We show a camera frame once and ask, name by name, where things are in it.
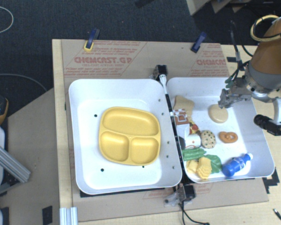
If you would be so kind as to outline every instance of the black fabric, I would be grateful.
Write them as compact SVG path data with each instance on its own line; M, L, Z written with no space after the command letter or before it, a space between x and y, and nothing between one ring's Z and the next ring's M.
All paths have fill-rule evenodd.
M14 15L14 24L0 34L0 74L31 77L53 87L52 39L88 39L93 28L101 40L204 42L231 44L230 21L238 26L245 45L255 45L250 27L258 15L281 15L281 0L253 0L234 13L225 7L217 14L207 3L190 16L186 0L0 0ZM265 1L273 4L260 5ZM0 30L10 15L0 10ZM9 100L8 116L39 97L44 90L22 77L0 76L0 94Z

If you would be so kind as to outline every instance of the blue bottle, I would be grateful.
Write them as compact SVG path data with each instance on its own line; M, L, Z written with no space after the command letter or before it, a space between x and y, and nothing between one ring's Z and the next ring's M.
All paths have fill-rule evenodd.
M251 153L246 153L242 157L234 157L232 160L223 166L222 172L226 177L232 177L236 172L244 168L247 161L253 159Z

